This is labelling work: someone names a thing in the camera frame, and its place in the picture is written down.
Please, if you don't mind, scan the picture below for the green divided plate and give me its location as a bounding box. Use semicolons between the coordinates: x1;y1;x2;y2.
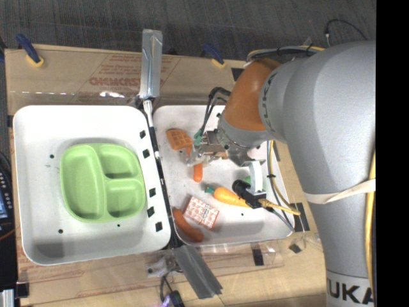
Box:
59;143;148;223

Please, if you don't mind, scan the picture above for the orange carrot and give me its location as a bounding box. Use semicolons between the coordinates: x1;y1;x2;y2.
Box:
204;184;253;209

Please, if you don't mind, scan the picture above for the black cylinder on white bracket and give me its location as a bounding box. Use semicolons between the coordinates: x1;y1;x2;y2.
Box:
232;159;272;210

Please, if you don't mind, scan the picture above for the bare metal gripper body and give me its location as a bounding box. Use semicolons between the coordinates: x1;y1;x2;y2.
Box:
197;129;254;168

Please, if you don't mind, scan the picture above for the orange and white patterned carton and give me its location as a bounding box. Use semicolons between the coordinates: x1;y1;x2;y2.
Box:
182;196;220;231

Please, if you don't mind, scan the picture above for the brown cardboard board red print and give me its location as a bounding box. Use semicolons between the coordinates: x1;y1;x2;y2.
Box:
3;43;327;307

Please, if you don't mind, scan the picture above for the small orange sausage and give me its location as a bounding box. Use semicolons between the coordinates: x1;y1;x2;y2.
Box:
186;145;205;184

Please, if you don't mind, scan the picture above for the red sausage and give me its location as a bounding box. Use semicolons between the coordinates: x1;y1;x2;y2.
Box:
171;207;205;243

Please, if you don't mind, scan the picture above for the white plastic tray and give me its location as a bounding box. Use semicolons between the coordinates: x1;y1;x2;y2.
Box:
12;104;172;266
152;104;295;248

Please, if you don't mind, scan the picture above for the orange waffle biscuit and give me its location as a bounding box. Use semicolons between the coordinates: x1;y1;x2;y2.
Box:
165;128;194;152

